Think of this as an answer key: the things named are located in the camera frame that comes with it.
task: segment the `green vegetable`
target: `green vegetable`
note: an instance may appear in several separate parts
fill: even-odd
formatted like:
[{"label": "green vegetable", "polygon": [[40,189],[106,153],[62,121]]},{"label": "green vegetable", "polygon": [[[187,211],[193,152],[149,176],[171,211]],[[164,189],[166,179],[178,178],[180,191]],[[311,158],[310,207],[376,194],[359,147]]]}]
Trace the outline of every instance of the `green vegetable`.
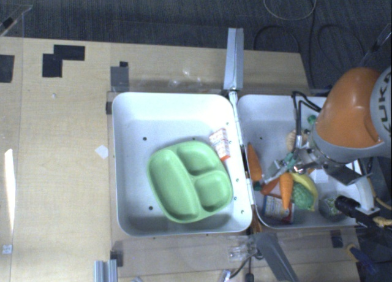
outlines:
[{"label": "green vegetable", "polygon": [[294,182],[292,198],[295,204],[295,208],[306,210],[312,209],[314,200],[313,195],[301,183]]}]

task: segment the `toy carrot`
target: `toy carrot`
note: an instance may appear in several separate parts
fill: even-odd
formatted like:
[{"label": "toy carrot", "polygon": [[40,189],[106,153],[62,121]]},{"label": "toy carrot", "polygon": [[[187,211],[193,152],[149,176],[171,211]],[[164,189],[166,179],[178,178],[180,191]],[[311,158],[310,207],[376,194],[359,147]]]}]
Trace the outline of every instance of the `toy carrot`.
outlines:
[{"label": "toy carrot", "polygon": [[282,205],[283,209],[288,209],[290,205],[290,198],[293,192],[293,177],[290,173],[283,173],[279,177],[279,188],[281,189]]},{"label": "toy carrot", "polygon": [[247,144],[247,160],[252,181],[260,181],[262,179],[263,170],[251,143]]},{"label": "toy carrot", "polygon": [[279,183],[279,179],[276,178],[275,180],[270,181],[268,184],[264,184],[262,190],[260,191],[264,196],[268,195],[275,186]]}]

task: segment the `wooden table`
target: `wooden table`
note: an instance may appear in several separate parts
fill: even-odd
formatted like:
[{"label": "wooden table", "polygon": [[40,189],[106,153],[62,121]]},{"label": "wooden table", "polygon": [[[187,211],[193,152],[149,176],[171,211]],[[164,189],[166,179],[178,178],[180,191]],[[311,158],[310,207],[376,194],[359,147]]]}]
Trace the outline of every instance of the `wooden table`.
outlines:
[{"label": "wooden table", "polygon": [[[0,258],[2,268],[7,268],[12,257],[12,266],[10,274],[0,273],[0,280],[92,281],[94,261],[107,261],[111,250],[108,159],[95,151],[108,146],[105,104],[110,66],[127,61],[133,86],[165,87],[175,85],[173,81],[184,85],[199,78],[203,85],[220,88],[225,50],[24,39],[22,57],[13,48],[20,44],[18,39],[2,39],[7,43],[0,54],[15,54],[16,63],[23,61],[23,79],[18,78],[21,70],[15,69],[15,82],[0,84],[0,102],[6,105],[7,91],[21,83],[13,251]],[[85,46],[85,60],[63,61],[62,78],[43,78],[42,55],[53,53],[54,44]],[[250,92],[307,91],[301,58],[294,53],[245,51],[244,81]],[[8,126],[10,131],[17,128]],[[332,248],[329,235],[286,232],[281,234],[282,247],[301,281],[358,281],[355,264],[342,248]],[[352,230],[343,231],[342,238],[345,244],[356,242]],[[139,242],[134,247],[148,256],[146,245]],[[150,276],[148,266],[146,259],[144,282],[216,281],[221,272]],[[259,281],[274,281],[263,261],[254,273]]]}]

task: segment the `gray carpet floor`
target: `gray carpet floor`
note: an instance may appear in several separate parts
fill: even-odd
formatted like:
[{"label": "gray carpet floor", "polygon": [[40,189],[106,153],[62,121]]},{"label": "gray carpet floor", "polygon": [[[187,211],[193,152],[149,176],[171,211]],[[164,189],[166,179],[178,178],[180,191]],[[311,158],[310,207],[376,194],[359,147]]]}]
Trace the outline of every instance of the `gray carpet floor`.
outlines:
[{"label": "gray carpet floor", "polygon": [[[312,8],[311,0],[266,3],[284,18]],[[26,37],[225,48],[227,28],[244,28],[246,49],[299,51],[309,84],[325,88],[391,22],[392,0],[318,0],[314,14],[299,21],[277,19],[263,0],[0,0],[10,4],[33,5]],[[389,41],[369,65],[382,70],[390,62]]]}]

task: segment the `green plate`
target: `green plate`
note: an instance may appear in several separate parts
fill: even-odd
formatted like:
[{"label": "green plate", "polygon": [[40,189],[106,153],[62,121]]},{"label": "green plate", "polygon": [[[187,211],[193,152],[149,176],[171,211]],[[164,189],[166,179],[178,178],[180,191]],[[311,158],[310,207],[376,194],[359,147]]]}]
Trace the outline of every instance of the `green plate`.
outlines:
[{"label": "green plate", "polygon": [[148,179],[162,211],[177,223],[207,218],[233,197],[222,162],[203,142],[183,142],[155,152],[148,162]]}]

